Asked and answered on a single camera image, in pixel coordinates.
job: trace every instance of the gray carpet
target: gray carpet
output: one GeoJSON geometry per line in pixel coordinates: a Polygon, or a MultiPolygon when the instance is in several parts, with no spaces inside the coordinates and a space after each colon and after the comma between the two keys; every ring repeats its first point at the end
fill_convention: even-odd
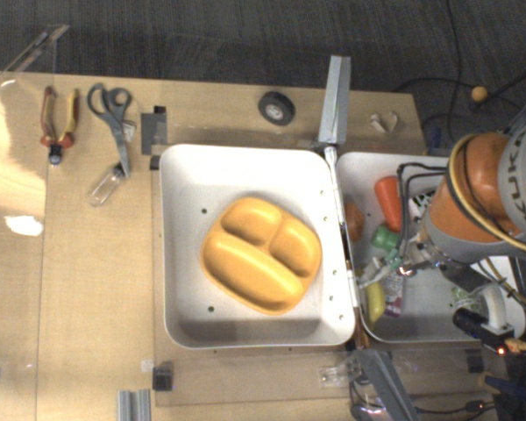
{"type": "MultiPolygon", "coordinates": [[[[526,0],[450,0],[462,80],[494,90],[526,70],[526,0]]],[[[352,88],[391,90],[410,78],[456,78],[445,0],[0,0],[0,68],[43,25],[68,23],[59,73],[323,87],[330,54],[353,59],[352,88]]],[[[439,126],[453,84],[418,82],[425,131],[439,126]],[[441,117],[432,118],[442,113],[441,117]]],[[[492,102],[472,114],[460,88],[457,138],[517,113],[492,102]]],[[[526,81],[506,96],[526,103],[526,81]]]]}

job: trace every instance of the black cable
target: black cable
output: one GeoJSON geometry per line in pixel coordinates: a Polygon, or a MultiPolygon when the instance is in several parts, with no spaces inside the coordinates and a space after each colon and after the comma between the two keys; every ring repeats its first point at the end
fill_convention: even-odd
{"type": "Polygon", "coordinates": [[[407,167],[420,167],[425,170],[429,171],[437,171],[437,172],[444,172],[446,170],[446,167],[432,167],[428,165],[424,165],[422,162],[403,162],[399,165],[397,168],[397,191],[399,193],[400,198],[400,211],[402,214],[402,229],[400,231],[400,235],[397,239],[397,243],[395,244],[395,249],[399,250],[400,246],[403,242],[403,237],[406,235],[407,232],[407,221],[408,221],[408,212],[407,212],[407,201],[404,200],[404,187],[403,187],[403,172],[405,171],[405,168],[407,167]]]}
{"type": "MultiPolygon", "coordinates": [[[[448,11],[448,18],[450,19],[450,27],[452,30],[452,36],[454,37],[454,47],[456,48],[456,59],[457,59],[457,66],[458,66],[458,78],[456,79],[457,82],[461,81],[462,79],[462,53],[459,48],[459,42],[458,42],[458,32],[456,31],[456,24],[454,22],[454,15],[452,14],[452,9],[450,5],[450,0],[445,0],[446,2],[446,10],[448,11]]],[[[446,118],[446,131],[448,132],[448,136],[450,139],[455,142],[456,139],[454,138],[454,134],[451,130],[451,122],[452,122],[452,114],[454,112],[454,106],[456,105],[456,99],[458,97],[458,90],[459,90],[459,84],[454,85],[454,90],[452,92],[452,98],[450,101],[450,109],[448,110],[448,117],[446,118]]]]}
{"type": "MultiPolygon", "coordinates": [[[[487,269],[485,268],[485,266],[483,265],[483,262],[481,262],[481,261],[477,262],[477,266],[480,268],[481,273],[483,273],[485,276],[487,276],[487,278],[489,278],[491,281],[496,282],[496,283],[499,285],[499,287],[500,287],[501,289],[503,289],[503,291],[506,292],[506,290],[505,290],[505,289],[503,288],[503,286],[502,286],[503,282],[498,281],[497,278],[496,278],[492,273],[489,273],[489,270],[487,270],[487,269]]],[[[512,298],[513,298],[513,299],[514,299],[514,300],[515,300],[515,301],[516,301],[516,302],[517,302],[517,303],[518,303],[518,304],[524,309],[524,311],[526,312],[526,303],[525,303],[522,299],[520,299],[520,298],[518,297],[518,295],[516,295],[516,294],[514,294],[514,293],[513,293],[512,295],[510,295],[510,296],[512,296],[512,298]]]]}
{"type": "Polygon", "coordinates": [[[409,213],[408,213],[408,208],[407,208],[407,201],[409,200],[409,187],[410,187],[411,181],[413,181],[414,179],[417,179],[417,178],[428,178],[430,176],[441,176],[441,175],[444,175],[444,171],[431,172],[431,173],[419,173],[419,174],[410,176],[405,182],[405,188],[404,188],[404,191],[403,191],[404,192],[403,193],[403,201],[405,202],[405,215],[407,216],[407,220],[406,220],[407,224],[406,224],[404,238],[403,238],[403,241],[402,241],[403,248],[402,248],[402,251],[400,253],[401,257],[405,257],[405,255],[407,254],[408,247],[409,247],[408,236],[409,236],[409,223],[410,223],[410,220],[409,220],[409,213]]]}
{"type": "MultiPolygon", "coordinates": [[[[444,78],[442,76],[419,76],[418,78],[412,78],[410,80],[407,80],[406,82],[402,82],[399,86],[397,86],[395,89],[393,89],[392,92],[401,92],[402,89],[405,89],[408,86],[412,86],[413,84],[416,84],[418,82],[423,82],[423,81],[449,82],[449,83],[452,83],[452,84],[457,84],[459,86],[464,86],[465,88],[469,88],[469,89],[473,89],[473,88],[477,87],[477,85],[470,84],[469,82],[452,80],[451,78],[444,78]]],[[[520,104],[516,104],[512,100],[509,100],[508,98],[506,98],[505,96],[495,95],[494,97],[495,98],[499,98],[500,100],[502,100],[505,103],[510,104],[511,106],[514,106],[515,109],[520,110],[522,108],[522,106],[520,104]]]]}
{"type": "Polygon", "coordinates": [[[461,413],[462,411],[468,411],[470,413],[474,411],[474,417],[470,417],[468,419],[475,419],[476,417],[480,417],[481,414],[485,413],[486,411],[490,411],[494,408],[495,407],[493,401],[489,403],[485,403],[483,401],[470,401],[464,407],[460,407],[454,410],[428,410],[422,409],[421,407],[415,407],[415,410],[419,415],[454,415],[456,413],[461,413]]]}
{"type": "MultiPolygon", "coordinates": [[[[428,116],[425,120],[421,120],[421,127],[424,128],[427,124],[429,124],[433,120],[436,120],[437,118],[442,118],[442,117],[444,117],[444,118],[448,117],[448,112],[438,112],[437,114],[433,114],[431,116],[428,116]]],[[[464,121],[467,121],[467,117],[466,116],[453,114],[453,117],[454,117],[454,119],[460,118],[460,119],[462,119],[464,121]]]]}
{"type": "Polygon", "coordinates": [[[493,407],[487,407],[486,409],[480,410],[479,412],[477,412],[472,417],[467,417],[463,421],[473,421],[474,419],[477,419],[478,417],[480,417],[484,413],[487,413],[488,411],[491,411],[491,410],[496,410],[496,407],[494,407],[494,406],[493,407]]]}
{"type": "Polygon", "coordinates": [[[491,92],[485,100],[482,102],[476,103],[473,107],[473,112],[475,112],[477,109],[479,109],[481,106],[483,106],[485,103],[490,102],[494,98],[497,98],[501,96],[503,92],[506,92],[519,82],[522,82],[526,79],[526,71],[520,75],[518,75],[514,80],[507,82],[504,86],[499,87],[495,92],[491,92]]]}

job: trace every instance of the orange ball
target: orange ball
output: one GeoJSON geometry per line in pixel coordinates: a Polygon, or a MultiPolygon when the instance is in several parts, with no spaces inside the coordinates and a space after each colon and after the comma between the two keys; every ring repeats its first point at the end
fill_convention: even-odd
{"type": "Polygon", "coordinates": [[[483,86],[476,86],[472,89],[472,100],[475,103],[484,102],[489,96],[489,92],[483,86]]]}

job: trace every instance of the transparent plastic sheet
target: transparent plastic sheet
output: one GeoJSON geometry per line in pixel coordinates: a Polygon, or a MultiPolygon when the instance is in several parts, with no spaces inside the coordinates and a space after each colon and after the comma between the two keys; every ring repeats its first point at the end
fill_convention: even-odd
{"type": "MultiPolygon", "coordinates": [[[[20,28],[19,39],[0,39],[0,48],[13,59],[53,29],[20,28]]],[[[46,149],[34,145],[55,58],[53,43],[0,76],[0,419],[35,417],[48,162],[46,149]]]]}
{"type": "Polygon", "coordinates": [[[0,94],[7,87],[16,84],[18,77],[28,68],[39,67],[39,58],[47,53],[49,48],[56,46],[57,39],[68,29],[68,25],[58,25],[43,30],[33,39],[0,73],[0,94]]]}

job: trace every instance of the wire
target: wire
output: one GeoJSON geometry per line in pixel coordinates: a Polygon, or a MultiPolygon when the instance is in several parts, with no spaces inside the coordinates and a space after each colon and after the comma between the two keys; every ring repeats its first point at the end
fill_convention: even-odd
{"type": "Polygon", "coordinates": [[[405,203],[405,214],[406,214],[406,217],[407,217],[407,223],[406,223],[405,235],[404,235],[403,241],[402,241],[403,248],[401,248],[401,252],[400,252],[400,256],[401,257],[405,257],[405,255],[407,254],[408,247],[409,247],[408,236],[409,236],[409,223],[410,223],[410,220],[409,220],[409,212],[408,212],[408,208],[407,208],[407,201],[409,200],[409,187],[410,187],[411,181],[413,181],[416,178],[427,178],[427,177],[430,177],[430,176],[440,176],[440,175],[443,175],[443,174],[444,174],[444,171],[431,172],[431,173],[420,173],[420,174],[417,174],[417,175],[410,176],[407,179],[407,181],[405,182],[405,188],[404,188],[404,191],[403,191],[403,196],[401,196],[401,198],[403,199],[403,201],[405,203]]]}
{"type": "Polygon", "coordinates": [[[475,106],[473,107],[472,111],[475,112],[477,109],[479,109],[481,106],[483,106],[483,104],[491,101],[493,98],[496,98],[496,97],[500,96],[503,92],[509,90],[510,88],[512,88],[513,86],[515,86],[519,82],[524,81],[525,79],[526,79],[526,71],[524,73],[518,75],[514,80],[512,80],[510,82],[507,82],[504,86],[501,86],[500,88],[498,88],[495,92],[490,93],[487,96],[487,98],[485,100],[483,100],[482,102],[479,102],[479,103],[475,104],[475,106]]]}
{"type": "MultiPolygon", "coordinates": [[[[475,84],[470,84],[469,82],[453,80],[451,78],[444,78],[443,76],[419,76],[418,78],[411,78],[410,80],[407,80],[406,82],[402,82],[399,86],[394,88],[392,90],[392,92],[401,92],[402,89],[405,89],[408,86],[412,86],[413,84],[416,84],[418,82],[423,82],[423,81],[449,82],[449,83],[452,83],[452,84],[457,84],[459,86],[464,86],[465,88],[469,88],[469,89],[473,89],[474,87],[476,87],[475,84]]],[[[494,97],[495,98],[499,98],[500,100],[502,100],[505,103],[510,104],[511,106],[514,106],[518,110],[522,109],[522,106],[520,104],[516,104],[512,100],[509,100],[508,98],[506,98],[505,96],[495,95],[494,97]]],[[[437,114],[436,117],[442,117],[442,116],[446,117],[446,115],[447,115],[447,113],[437,114]]]]}
{"type": "Polygon", "coordinates": [[[470,401],[467,403],[464,407],[460,407],[458,409],[454,410],[428,410],[428,409],[422,409],[421,407],[415,407],[416,412],[419,415],[454,415],[456,413],[461,413],[462,411],[468,411],[472,412],[475,411],[476,415],[479,415],[480,412],[485,412],[494,409],[494,402],[488,402],[485,401],[470,401]]]}
{"type": "MultiPolygon", "coordinates": [[[[431,116],[428,116],[427,118],[424,118],[423,120],[421,120],[421,127],[424,128],[426,125],[428,125],[432,121],[434,121],[434,120],[436,120],[438,118],[442,118],[442,117],[445,118],[447,116],[448,116],[448,112],[439,112],[437,114],[433,114],[431,116]]],[[[459,119],[459,120],[463,120],[465,122],[468,121],[467,116],[463,116],[461,114],[454,113],[453,117],[454,117],[454,120],[459,119]]]]}
{"type": "Polygon", "coordinates": [[[493,406],[493,407],[487,407],[486,409],[483,409],[479,412],[477,412],[475,415],[473,415],[472,417],[467,417],[466,419],[464,419],[463,421],[473,421],[474,419],[477,419],[479,418],[481,415],[483,415],[484,413],[487,413],[488,411],[490,410],[493,410],[495,409],[496,410],[496,407],[493,406]]]}
{"type": "Polygon", "coordinates": [[[458,199],[458,202],[462,206],[462,208],[465,210],[465,212],[471,216],[479,225],[481,225],[486,231],[493,234],[497,239],[501,239],[511,246],[514,246],[526,253],[526,243],[521,242],[518,239],[515,239],[512,236],[509,236],[505,232],[499,231],[499,229],[492,225],[486,218],[484,218],[477,210],[475,210],[472,205],[467,201],[464,193],[460,189],[460,187],[456,184],[456,157],[458,156],[458,153],[464,148],[464,146],[475,136],[475,134],[465,136],[462,138],[456,146],[452,149],[450,154],[450,159],[448,160],[448,178],[449,178],[449,184],[453,187],[454,192],[456,194],[456,198],[458,199]]]}
{"type": "Polygon", "coordinates": [[[371,277],[368,281],[364,281],[359,284],[359,289],[365,289],[369,285],[372,285],[378,281],[381,281],[385,277],[387,277],[392,272],[392,269],[389,267],[389,265],[384,265],[380,270],[376,272],[376,274],[371,277]]]}
{"type": "Polygon", "coordinates": [[[526,341],[520,339],[505,339],[505,345],[507,345],[511,353],[526,351],[526,341]]]}
{"type": "Polygon", "coordinates": [[[497,280],[497,278],[495,278],[494,275],[492,275],[491,273],[489,273],[486,268],[483,266],[483,263],[482,262],[478,262],[477,263],[478,267],[480,268],[481,272],[487,276],[487,278],[489,278],[491,281],[493,282],[496,282],[497,284],[499,284],[499,286],[504,289],[505,291],[508,292],[508,294],[510,294],[512,296],[512,298],[517,302],[519,303],[523,308],[524,310],[526,311],[526,303],[523,303],[522,300],[519,298],[520,294],[518,292],[516,292],[512,287],[510,287],[506,281],[504,280],[497,280]]]}
{"type": "Polygon", "coordinates": [[[499,270],[497,270],[497,267],[493,264],[493,261],[489,259],[488,257],[485,258],[485,262],[491,268],[491,271],[493,272],[494,276],[497,278],[498,282],[501,282],[501,285],[505,288],[505,290],[508,293],[511,293],[512,295],[516,295],[518,299],[520,299],[523,303],[526,304],[526,297],[520,293],[518,293],[515,289],[513,289],[506,281],[505,278],[502,277],[501,273],[499,273],[499,270]]]}
{"type": "Polygon", "coordinates": [[[424,165],[422,162],[403,162],[397,168],[397,172],[396,172],[397,189],[398,189],[398,193],[400,197],[400,210],[402,214],[402,230],[400,231],[400,235],[394,247],[398,251],[400,250],[403,239],[407,238],[407,234],[408,234],[409,213],[407,210],[407,200],[404,198],[405,188],[403,186],[403,172],[405,171],[405,168],[407,167],[419,167],[425,170],[436,171],[436,172],[444,172],[446,170],[446,167],[432,167],[432,166],[424,165]]]}
{"type": "MultiPolygon", "coordinates": [[[[446,10],[448,11],[448,18],[450,19],[450,27],[452,30],[452,36],[454,37],[454,47],[456,48],[456,59],[457,59],[457,66],[458,66],[458,78],[457,82],[461,81],[462,79],[462,53],[459,48],[459,42],[458,42],[458,32],[456,31],[456,24],[454,22],[454,15],[452,13],[452,8],[450,5],[450,0],[445,0],[446,2],[446,10]]],[[[448,135],[450,136],[450,139],[452,141],[456,141],[454,139],[454,134],[451,130],[451,122],[452,122],[452,114],[454,112],[454,106],[456,105],[456,99],[458,97],[458,90],[459,90],[459,84],[456,83],[454,85],[454,90],[452,92],[452,98],[450,101],[450,109],[448,110],[448,116],[446,117],[446,131],[448,132],[448,135]]]]}

